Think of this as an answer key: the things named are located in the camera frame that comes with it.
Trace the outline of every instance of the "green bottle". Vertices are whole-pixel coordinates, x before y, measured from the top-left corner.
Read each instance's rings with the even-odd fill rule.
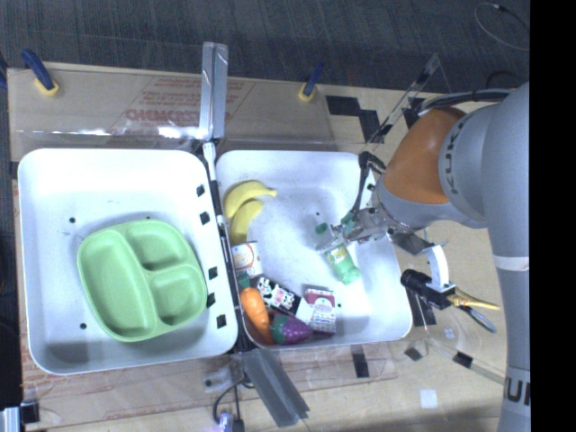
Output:
[[[320,224],[316,228],[316,233],[325,239],[329,235],[327,227],[328,225],[326,223]],[[324,256],[332,265],[332,269],[334,269],[338,279],[343,284],[351,284],[362,277],[360,269],[354,264],[354,260],[350,256],[350,253],[348,253],[348,249],[344,243],[339,243],[325,251]]]

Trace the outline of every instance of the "orange carrot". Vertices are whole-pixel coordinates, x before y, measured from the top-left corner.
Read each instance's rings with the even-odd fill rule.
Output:
[[[267,344],[273,344],[272,332],[270,331],[270,316],[260,295],[260,291],[249,286],[240,292],[240,303],[247,317],[256,327],[258,333]]]

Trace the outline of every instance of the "banana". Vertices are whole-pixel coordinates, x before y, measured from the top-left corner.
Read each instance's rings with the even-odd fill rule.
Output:
[[[250,222],[262,211],[264,204],[259,200],[250,200],[244,203],[234,217],[230,225],[230,243],[232,246],[246,242],[248,238],[248,226]]]
[[[276,197],[276,190],[268,189],[259,181],[246,181],[232,187],[224,197],[224,215],[231,220],[240,206],[248,200],[262,195]]]

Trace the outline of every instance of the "green plate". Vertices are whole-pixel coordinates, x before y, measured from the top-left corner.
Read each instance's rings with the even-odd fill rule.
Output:
[[[84,239],[77,265],[96,319],[122,342],[154,338],[206,308],[202,269],[190,244],[161,220],[136,220]]]

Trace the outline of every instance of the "white container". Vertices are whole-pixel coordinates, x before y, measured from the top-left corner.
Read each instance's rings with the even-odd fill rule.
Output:
[[[247,241],[257,241],[264,276],[300,296],[310,287],[334,291],[337,333],[312,337],[291,347],[363,344],[406,336],[412,314],[390,242],[382,239],[348,247],[363,275],[349,285],[336,278],[328,261],[314,249],[318,241],[316,225],[339,224],[354,204],[360,181],[357,156],[343,152],[233,150],[218,160],[216,173],[222,202],[229,188],[250,179],[277,191],[276,197],[260,198],[264,209],[248,231]],[[364,189],[363,203],[370,194]],[[249,334],[251,327],[245,328]],[[257,343],[257,337],[250,336]]]
[[[38,366],[79,374],[217,356],[233,347],[238,323],[198,158],[180,150],[43,148],[22,159],[18,185],[28,337]],[[215,303],[175,331],[122,343],[92,313],[77,251],[93,232],[147,217],[184,234]]]

